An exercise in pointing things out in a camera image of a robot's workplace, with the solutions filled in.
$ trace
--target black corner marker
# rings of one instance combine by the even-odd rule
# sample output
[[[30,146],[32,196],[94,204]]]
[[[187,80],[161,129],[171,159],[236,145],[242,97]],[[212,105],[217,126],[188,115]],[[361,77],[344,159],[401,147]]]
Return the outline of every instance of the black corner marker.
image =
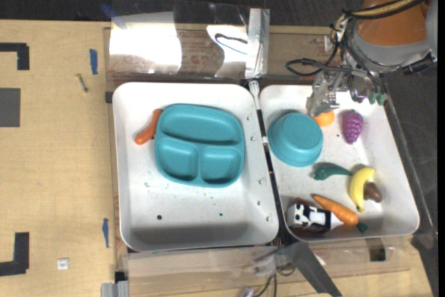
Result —
[[[0,52],[17,52],[17,70],[29,70],[29,46],[23,42],[0,42]]]
[[[0,262],[0,276],[21,275],[29,268],[29,233],[15,233],[14,256],[9,262]]]

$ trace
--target gray square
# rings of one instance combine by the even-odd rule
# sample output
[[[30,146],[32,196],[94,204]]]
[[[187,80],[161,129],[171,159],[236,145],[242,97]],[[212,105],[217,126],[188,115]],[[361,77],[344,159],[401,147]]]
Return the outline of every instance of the gray square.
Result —
[[[0,88],[0,127],[20,127],[20,88]]]

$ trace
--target orange fruit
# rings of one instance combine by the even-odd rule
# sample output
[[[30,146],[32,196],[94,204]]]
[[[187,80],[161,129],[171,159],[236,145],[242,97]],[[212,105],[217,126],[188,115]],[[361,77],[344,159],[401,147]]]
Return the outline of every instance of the orange fruit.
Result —
[[[332,124],[335,119],[335,114],[334,111],[328,111],[327,113],[321,113],[319,116],[313,116],[312,119],[321,127],[326,127]]]

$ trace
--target wooden table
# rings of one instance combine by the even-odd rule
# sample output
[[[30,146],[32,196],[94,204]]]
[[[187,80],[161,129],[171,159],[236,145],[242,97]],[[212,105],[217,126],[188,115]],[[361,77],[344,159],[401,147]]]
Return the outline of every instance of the wooden table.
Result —
[[[26,274],[1,276],[1,295],[99,296],[101,283],[114,281],[117,258],[104,66],[104,30],[109,26],[0,20],[0,42],[25,42],[31,54],[30,70],[18,71],[16,54],[0,52],[0,88],[21,88],[20,127],[0,127],[0,262],[12,260],[16,232],[30,234],[29,269]],[[291,36],[295,29],[271,32]],[[98,74],[92,74],[90,49],[98,53]],[[87,93],[76,74],[82,76]],[[104,218],[109,224],[108,248]],[[406,253],[408,271],[335,278],[334,283],[344,296],[431,296],[418,252],[408,245]],[[62,258],[70,265],[58,270]],[[271,290],[265,296],[271,296]],[[278,296],[313,293],[307,282],[278,287]]]

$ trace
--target toy banana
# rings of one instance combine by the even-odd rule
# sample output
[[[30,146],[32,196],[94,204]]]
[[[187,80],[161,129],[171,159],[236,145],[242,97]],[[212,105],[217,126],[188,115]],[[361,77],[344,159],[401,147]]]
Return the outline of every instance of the toy banana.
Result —
[[[371,167],[360,168],[354,175],[349,186],[349,196],[354,201],[359,211],[363,211],[364,185],[374,175]]]

